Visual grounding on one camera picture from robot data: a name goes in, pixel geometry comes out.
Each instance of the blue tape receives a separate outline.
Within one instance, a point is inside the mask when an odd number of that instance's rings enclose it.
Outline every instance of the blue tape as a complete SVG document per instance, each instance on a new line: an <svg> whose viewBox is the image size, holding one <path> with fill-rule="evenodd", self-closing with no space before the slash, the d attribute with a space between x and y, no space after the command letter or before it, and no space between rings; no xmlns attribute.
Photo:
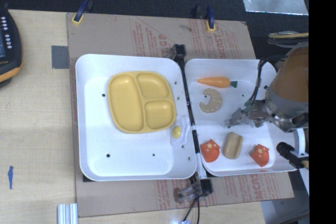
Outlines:
<svg viewBox="0 0 336 224"><path fill-rule="evenodd" d="M10 166L8 171L9 189L12 189L13 186L13 168L13 166Z"/></svg>

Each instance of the cardboard sheet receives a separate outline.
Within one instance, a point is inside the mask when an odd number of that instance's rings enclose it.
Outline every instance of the cardboard sheet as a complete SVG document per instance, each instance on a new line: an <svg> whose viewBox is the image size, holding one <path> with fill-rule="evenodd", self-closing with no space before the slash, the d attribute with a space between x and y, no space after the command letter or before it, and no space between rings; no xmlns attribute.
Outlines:
<svg viewBox="0 0 336 224"><path fill-rule="evenodd" d="M205 20L85 14L80 25L67 15L72 123L75 149L76 193L79 217L187 208L178 204L174 190L190 184L181 180L92 182L79 165L75 63L84 54L166 57L173 44L186 46L186 61L193 58L255 59L244 22L215 22L208 32ZM288 173L211 178L213 193L201 206L292 198Z"/></svg>

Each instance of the small metal object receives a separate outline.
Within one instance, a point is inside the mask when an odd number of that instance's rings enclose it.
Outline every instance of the small metal object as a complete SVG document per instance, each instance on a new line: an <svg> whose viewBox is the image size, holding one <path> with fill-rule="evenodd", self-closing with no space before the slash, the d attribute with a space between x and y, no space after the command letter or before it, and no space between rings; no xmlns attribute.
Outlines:
<svg viewBox="0 0 336 224"><path fill-rule="evenodd" d="M174 199L177 203L182 204L186 201L192 201L197 197L202 200L213 192L211 180L209 178L200 179L197 172L190 178L190 183L184 189L177 188L174 190Z"/></svg>
<svg viewBox="0 0 336 224"><path fill-rule="evenodd" d="M231 128L234 125L238 125L242 122L244 118L246 118L247 113L242 110L241 108L238 108L231 116L231 119L229 119L227 123L227 127Z"/></svg>
<svg viewBox="0 0 336 224"><path fill-rule="evenodd" d="M58 224L77 224L77 204L60 204L57 206L57 223Z"/></svg>

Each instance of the gray tape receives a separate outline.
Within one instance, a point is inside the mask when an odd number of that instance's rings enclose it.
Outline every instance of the gray tape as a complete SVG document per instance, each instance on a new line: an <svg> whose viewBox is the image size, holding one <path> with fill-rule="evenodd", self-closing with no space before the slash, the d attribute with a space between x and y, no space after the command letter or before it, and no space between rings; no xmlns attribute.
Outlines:
<svg viewBox="0 0 336 224"><path fill-rule="evenodd" d="M53 69L69 68L69 53L67 46L51 46L51 66Z"/></svg>

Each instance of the white tray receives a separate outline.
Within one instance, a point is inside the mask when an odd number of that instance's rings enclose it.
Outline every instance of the white tray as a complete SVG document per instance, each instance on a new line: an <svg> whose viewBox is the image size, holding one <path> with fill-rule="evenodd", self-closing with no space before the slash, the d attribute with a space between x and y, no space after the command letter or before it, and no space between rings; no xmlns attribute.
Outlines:
<svg viewBox="0 0 336 224"><path fill-rule="evenodd" d="M76 62L80 167L95 181L181 179L196 171L192 132L184 147L171 145L171 128L123 133L110 114L107 85L118 73L154 71L169 82L176 115L188 115L182 74L167 58L88 54Z"/></svg>
<svg viewBox="0 0 336 224"><path fill-rule="evenodd" d="M237 59L192 59L186 63L185 74L188 91L192 103L192 111L199 144L214 140L221 148L218 159L207 163L203 157L203 166L214 176L246 175L270 172L284 172L295 170L288 160L279 155L276 146L279 142L294 145L292 133L284 133L272 123L264 123L262 127L255 127L252 121L227 128L227 121L238 109L244 108L244 103L250 98L255 88L257 79L257 66L259 60ZM269 86L276 71L269 63L261 71L261 86L257 100L265 97L264 86ZM238 81L237 88L224 89L203 85L197 79L224 76L231 81ZM214 113L204 113L199 103L208 103L203 91L207 88L216 89L222 96L223 105ZM223 147L229 132L235 132L243 137L243 145L237 159L229 159L223 155ZM269 148L269 162L260 167L249 154L257 144Z"/></svg>

